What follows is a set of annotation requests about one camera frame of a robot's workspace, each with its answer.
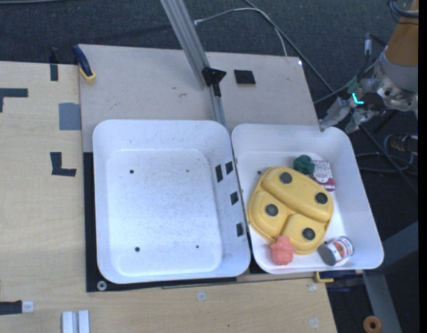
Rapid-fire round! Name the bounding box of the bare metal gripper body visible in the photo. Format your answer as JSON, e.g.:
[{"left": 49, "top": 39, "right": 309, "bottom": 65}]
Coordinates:
[{"left": 348, "top": 78, "right": 419, "bottom": 118}]

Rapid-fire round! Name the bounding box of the green broccoli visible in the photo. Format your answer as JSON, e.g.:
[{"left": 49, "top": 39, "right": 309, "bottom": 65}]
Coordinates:
[{"left": 292, "top": 154, "right": 316, "bottom": 176}]

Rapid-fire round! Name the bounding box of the white and red carton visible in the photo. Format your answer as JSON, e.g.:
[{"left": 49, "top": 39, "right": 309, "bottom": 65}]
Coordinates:
[{"left": 310, "top": 159, "right": 337, "bottom": 192}]

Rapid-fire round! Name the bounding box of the white plastic tray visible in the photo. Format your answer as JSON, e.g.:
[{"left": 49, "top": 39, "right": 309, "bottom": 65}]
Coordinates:
[
  {"left": 231, "top": 123, "right": 385, "bottom": 275},
  {"left": 92, "top": 119, "right": 252, "bottom": 285}
]

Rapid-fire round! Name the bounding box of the yellow divided plate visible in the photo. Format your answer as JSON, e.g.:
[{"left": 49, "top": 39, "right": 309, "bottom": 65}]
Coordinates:
[{"left": 247, "top": 165, "right": 335, "bottom": 256}]

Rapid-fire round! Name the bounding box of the red and white can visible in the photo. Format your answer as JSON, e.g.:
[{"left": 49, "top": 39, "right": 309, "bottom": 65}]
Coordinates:
[{"left": 317, "top": 235, "right": 355, "bottom": 267}]

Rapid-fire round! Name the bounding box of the pink toy food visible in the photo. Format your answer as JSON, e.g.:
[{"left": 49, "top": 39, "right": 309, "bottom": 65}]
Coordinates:
[{"left": 269, "top": 234, "right": 296, "bottom": 266}]

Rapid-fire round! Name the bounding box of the pale wood board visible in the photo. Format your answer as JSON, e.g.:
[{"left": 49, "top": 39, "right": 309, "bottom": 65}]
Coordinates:
[{"left": 77, "top": 43, "right": 321, "bottom": 289}]

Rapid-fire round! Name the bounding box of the orange doughnut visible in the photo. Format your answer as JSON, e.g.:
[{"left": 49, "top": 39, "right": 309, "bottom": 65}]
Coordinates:
[{"left": 362, "top": 315, "right": 384, "bottom": 333}]

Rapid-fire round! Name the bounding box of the black cylinder on white bracket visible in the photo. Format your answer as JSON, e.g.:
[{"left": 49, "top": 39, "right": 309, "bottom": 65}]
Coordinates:
[{"left": 387, "top": 133, "right": 419, "bottom": 154}]

